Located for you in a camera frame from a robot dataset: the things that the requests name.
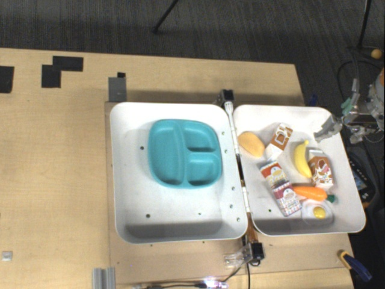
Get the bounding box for brown and white carton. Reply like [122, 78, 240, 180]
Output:
[264, 122, 294, 160]
[307, 149, 335, 190]

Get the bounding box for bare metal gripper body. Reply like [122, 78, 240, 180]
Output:
[342, 109, 380, 135]

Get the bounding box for black block with wires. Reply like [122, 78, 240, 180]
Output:
[220, 89, 235, 104]
[250, 242, 266, 267]

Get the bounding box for thin black and white rod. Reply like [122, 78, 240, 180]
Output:
[223, 101, 251, 214]

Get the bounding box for white fried egg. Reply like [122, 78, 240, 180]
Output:
[301, 199, 334, 226]

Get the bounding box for red and white box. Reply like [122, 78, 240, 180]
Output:
[271, 181, 303, 217]

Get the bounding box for white plastic tray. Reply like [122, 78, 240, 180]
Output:
[109, 101, 249, 244]
[233, 104, 367, 237]

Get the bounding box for orange carrot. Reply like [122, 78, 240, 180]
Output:
[292, 185, 337, 204]

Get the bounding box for blue divided plate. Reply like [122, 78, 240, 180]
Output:
[147, 118, 224, 190]

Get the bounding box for yellow bread roll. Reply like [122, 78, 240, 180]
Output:
[237, 131, 266, 159]

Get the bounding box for yellow banana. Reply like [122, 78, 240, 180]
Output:
[293, 139, 313, 179]

